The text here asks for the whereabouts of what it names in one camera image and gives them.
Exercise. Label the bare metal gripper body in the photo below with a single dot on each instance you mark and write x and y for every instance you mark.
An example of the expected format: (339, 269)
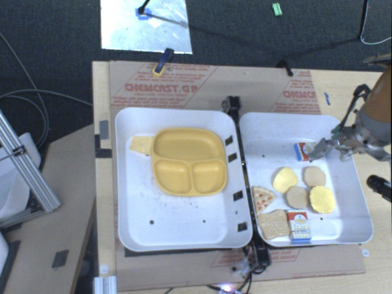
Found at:
(361, 142)

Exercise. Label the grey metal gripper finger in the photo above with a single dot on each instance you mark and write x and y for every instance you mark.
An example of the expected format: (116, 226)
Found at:
(324, 144)
(315, 155)

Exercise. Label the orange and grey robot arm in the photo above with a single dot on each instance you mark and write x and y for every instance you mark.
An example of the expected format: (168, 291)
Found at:
(379, 103)

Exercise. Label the small red white blue carton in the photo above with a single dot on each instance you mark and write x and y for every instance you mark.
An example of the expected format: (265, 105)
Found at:
(300, 152)

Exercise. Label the round brown biscuit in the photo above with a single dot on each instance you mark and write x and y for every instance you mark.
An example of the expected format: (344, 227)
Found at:
(314, 176)
(297, 197)

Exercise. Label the pale yellow potato chip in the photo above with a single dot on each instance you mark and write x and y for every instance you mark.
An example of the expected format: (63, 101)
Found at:
(284, 179)

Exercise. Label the round yellow ridged biscuit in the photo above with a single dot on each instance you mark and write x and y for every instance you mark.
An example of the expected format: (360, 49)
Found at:
(322, 199)

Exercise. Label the pizza slice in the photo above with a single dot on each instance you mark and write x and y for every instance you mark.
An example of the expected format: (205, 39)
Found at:
(261, 198)

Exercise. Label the thin black rod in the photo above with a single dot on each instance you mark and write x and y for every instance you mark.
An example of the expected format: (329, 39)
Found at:
(243, 161)

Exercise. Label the red and white carton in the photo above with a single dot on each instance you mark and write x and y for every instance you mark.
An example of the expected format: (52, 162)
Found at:
(298, 225)

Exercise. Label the white plastic tray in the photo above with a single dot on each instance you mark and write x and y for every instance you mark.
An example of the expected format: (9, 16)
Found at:
(346, 225)
(171, 219)

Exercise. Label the brown bread slice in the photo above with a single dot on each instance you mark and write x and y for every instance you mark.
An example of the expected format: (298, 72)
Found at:
(273, 224)

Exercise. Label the yellow divided plate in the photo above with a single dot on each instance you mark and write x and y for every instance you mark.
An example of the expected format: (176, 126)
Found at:
(186, 152)

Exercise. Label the brown cardboard board red print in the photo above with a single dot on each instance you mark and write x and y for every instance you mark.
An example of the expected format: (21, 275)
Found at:
(190, 84)

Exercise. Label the yellow square cracker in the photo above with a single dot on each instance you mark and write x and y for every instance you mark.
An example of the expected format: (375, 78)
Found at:
(140, 145)

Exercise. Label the black cylinder on white bracket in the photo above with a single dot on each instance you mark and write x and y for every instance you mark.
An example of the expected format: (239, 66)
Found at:
(379, 185)

